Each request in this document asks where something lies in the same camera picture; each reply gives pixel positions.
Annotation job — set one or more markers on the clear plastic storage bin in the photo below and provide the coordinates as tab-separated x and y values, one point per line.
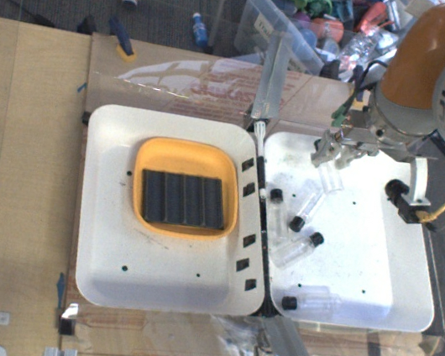
258	21

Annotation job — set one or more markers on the clear plastic bottle black cap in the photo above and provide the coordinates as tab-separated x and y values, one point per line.
277	195
316	239
289	302
296	223

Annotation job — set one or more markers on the white plastic tray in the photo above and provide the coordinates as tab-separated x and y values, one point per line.
109	238
371	250

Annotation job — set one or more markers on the black ribbed insert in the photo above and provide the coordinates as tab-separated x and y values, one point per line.
182	200

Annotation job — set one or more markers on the black cylinder on white bracket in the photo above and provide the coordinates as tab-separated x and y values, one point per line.
412	206

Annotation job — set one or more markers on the blue bottle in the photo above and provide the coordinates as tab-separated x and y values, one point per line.
200	31

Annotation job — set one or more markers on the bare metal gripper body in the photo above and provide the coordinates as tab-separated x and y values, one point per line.
361	138

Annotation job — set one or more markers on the orange bowl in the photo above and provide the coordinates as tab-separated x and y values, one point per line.
187	158

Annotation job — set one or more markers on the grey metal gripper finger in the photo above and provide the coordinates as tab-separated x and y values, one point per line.
326	150
347	157

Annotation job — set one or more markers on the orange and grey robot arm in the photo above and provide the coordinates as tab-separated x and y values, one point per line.
432	52

